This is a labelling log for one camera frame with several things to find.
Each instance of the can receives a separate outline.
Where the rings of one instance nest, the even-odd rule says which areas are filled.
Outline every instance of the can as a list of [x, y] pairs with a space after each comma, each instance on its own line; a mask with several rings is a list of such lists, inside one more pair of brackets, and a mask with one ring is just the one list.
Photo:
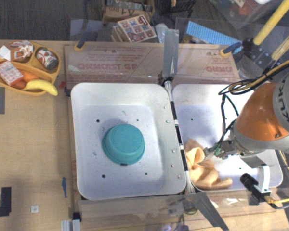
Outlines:
[[56, 58], [47, 48], [39, 49], [36, 53], [36, 57], [47, 70], [53, 70], [59, 63], [58, 58]]

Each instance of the teal bowl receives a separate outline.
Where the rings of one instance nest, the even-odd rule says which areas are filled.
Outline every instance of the teal bowl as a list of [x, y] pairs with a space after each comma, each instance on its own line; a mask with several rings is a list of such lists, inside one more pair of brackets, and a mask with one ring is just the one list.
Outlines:
[[141, 131], [130, 124], [112, 127], [103, 137], [103, 151], [116, 164], [130, 165], [138, 162], [145, 152]]

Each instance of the beige cloth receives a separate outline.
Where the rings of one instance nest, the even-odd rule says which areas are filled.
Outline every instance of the beige cloth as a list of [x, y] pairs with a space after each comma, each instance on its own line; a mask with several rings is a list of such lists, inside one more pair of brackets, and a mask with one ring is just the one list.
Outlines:
[[216, 190], [231, 186], [232, 179], [226, 177], [221, 180], [214, 168], [214, 162], [210, 159], [205, 160], [203, 149], [194, 139], [189, 139], [186, 143], [185, 154], [191, 181], [196, 187]]

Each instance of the round teal object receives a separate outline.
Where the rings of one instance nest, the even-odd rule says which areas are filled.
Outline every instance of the round teal object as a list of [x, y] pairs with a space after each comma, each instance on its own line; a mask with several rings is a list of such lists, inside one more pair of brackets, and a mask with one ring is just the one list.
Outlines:
[[130, 165], [138, 162], [145, 152], [141, 131], [130, 124], [112, 127], [103, 137], [103, 151], [116, 164]]

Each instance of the wooden table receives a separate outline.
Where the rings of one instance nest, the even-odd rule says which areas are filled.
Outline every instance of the wooden table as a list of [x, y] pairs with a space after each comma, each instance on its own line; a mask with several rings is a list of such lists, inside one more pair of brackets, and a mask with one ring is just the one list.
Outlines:
[[[0, 40], [0, 47], [9, 41]], [[0, 231], [59, 231], [61, 221], [71, 220], [75, 211], [69, 97], [63, 88], [64, 45], [74, 42], [35, 42], [55, 50], [62, 59], [55, 82], [59, 94], [34, 97], [5, 91], [5, 114], [0, 115], [0, 195], [2, 187], [12, 188], [12, 212], [0, 217]], [[32, 205], [39, 206], [38, 213], [31, 213]], [[283, 210], [223, 219], [230, 230], [289, 230]], [[208, 229], [211, 226], [203, 219], [185, 223], [190, 230], [221, 230]], [[85, 224], [83, 230], [89, 230]]]

